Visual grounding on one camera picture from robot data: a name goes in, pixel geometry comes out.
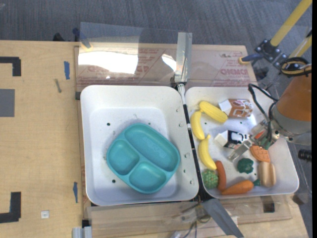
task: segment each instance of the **plastic tray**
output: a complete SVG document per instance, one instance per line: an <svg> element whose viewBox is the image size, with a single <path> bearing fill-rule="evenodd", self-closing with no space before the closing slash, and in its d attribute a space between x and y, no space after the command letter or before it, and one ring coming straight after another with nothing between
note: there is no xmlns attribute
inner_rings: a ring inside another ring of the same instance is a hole
<svg viewBox="0 0 317 238"><path fill-rule="evenodd" d="M99 206L187 201L199 189L180 94L164 86L88 86L80 96L85 153L86 192ZM143 123L179 152L174 175L157 192L140 193L119 179L106 162L112 142L129 126Z"/></svg>
<svg viewBox="0 0 317 238"><path fill-rule="evenodd" d="M127 127L106 154L110 169L130 187L150 194L160 190L178 168L177 148L150 126Z"/></svg>
<svg viewBox="0 0 317 238"><path fill-rule="evenodd" d="M257 89L255 89L255 93L257 101L261 104L263 109L267 111L272 100ZM208 101L215 106L218 106L218 103L227 99L247 99L252 103L254 110L249 118L228 118L225 123L219 123L208 117L206 114L202 114L201 124L205 135L211 135L211 138L209 139L209 153L211 157L214 161L222 161L224 165L227 176L227 186L231 186L243 179L250 179L252 181L258 179L258 161L252 156L250 151L245 152L240 158L231 162L227 157L232 153L233 149L222 147L218 142L214 141L214 138L218 133L222 133L226 130L250 134L251 129L264 119L262 113L253 102L247 87L192 87L186 91L185 98L189 116L199 109L200 101ZM199 159L198 146L200 141L195 136L194 143ZM248 193L239 195L221 195L220 191L216 188L205 188L205 190L211 196L219 199L294 193L299 187L299 179L286 140L284 138L279 138L272 146L270 146L268 153L276 171L277 182L273 187L255 186L254 189ZM250 158L254 161L253 172L246 174L237 171L237 162L241 158ZM199 166L201 172L206 169L200 159Z"/></svg>

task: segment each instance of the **orange carrot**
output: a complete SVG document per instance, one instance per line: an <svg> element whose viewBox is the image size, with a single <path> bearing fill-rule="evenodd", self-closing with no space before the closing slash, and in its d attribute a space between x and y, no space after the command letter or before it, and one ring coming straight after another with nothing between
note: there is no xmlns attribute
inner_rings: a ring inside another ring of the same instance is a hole
<svg viewBox="0 0 317 238"><path fill-rule="evenodd" d="M225 189L223 192L221 192L221 195L243 194L253 189L253 187L253 182L251 182L250 180L243 180Z"/></svg>
<svg viewBox="0 0 317 238"><path fill-rule="evenodd" d="M226 177L226 172L224 170L223 164L221 161L216 161L215 162L216 167L217 167L217 172L218 172L218 186L217 188L220 191L224 191L227 186L227 177Z"/></svg>

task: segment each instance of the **orange cookie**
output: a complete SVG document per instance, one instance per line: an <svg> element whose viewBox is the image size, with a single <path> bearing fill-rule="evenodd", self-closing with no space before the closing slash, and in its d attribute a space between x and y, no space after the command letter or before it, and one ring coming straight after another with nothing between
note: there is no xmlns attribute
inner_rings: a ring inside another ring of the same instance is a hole
<svg viewBox="0 0 317 238"><path fill-rule="evenodd" d="M268 151L266 149L263 149L258 145L253 145L250 147L250 151L253 157L256 158L258 161L271 162Z"/></svg>

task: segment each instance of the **white container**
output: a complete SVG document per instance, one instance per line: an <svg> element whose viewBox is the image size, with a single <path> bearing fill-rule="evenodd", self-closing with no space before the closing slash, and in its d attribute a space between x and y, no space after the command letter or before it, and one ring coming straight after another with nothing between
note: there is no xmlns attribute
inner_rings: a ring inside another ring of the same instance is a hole
<svg viewBox="0 0 317 238"><path fill-rule="evenodd" d="M165 86L86 87L80 96L83 123L86 192L99 206L187 201L199 189L197 172L180 94ZM178 149L176 173L158 192L142 194L119 179L107 166L106 152L126 127L145 123Z"/></svg>
<svg viewBox="0 0 317 238"><path fill-rule="evenodd" d="M254 90L258 103L260 103L262 108L267 112L272 100L259 90ZM249 150L236 161L231 162L227 157L234 150L222 147L214 140L218 133L222 133L226 130L250 134L251 129L264 119L263 114L254 103L247 87L192 87L187 90L185 98L189 117L194 113L194 111L199 109L200 101L208 101L215 106L218 106L218 103L227 99L247 99L252 103L254 110L252 115L248 118L228 118L225 123L219 123L208 117L206 114L202 114L201 124L205 135L211 135L211 138L209 139L209 153L211 157L214 161L220 160L223 163L226 171L227 187L243 179L250 179L252 181L258 179L259 162L252 156ZM200 141L195 136L193 137L198 155L200 171L202 172L206 169L206 167L199 159L198 146ZM205 188L205 190L211 196L219 199L294 193L299 187L299 179L286 140L284 138L279 138L272 146L269 147L268 153L276 171L277 182L273 187L268 188L263 186L255 186L248 193L240 195L221 195L217 188L209 190ZM237 161L241 158L249 158L254 161L253 172L246 174L239 173L237 171Z"/></svg>

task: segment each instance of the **gray square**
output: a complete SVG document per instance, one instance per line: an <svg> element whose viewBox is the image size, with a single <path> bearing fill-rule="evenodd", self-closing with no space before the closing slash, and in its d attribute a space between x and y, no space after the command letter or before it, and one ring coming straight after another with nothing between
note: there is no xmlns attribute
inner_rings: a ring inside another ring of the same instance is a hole
<svg viewBox="0 0 317 238"><path fill-rule="evenodd" d="M14 89L0 89L0 117L14 117Z"/></svg>

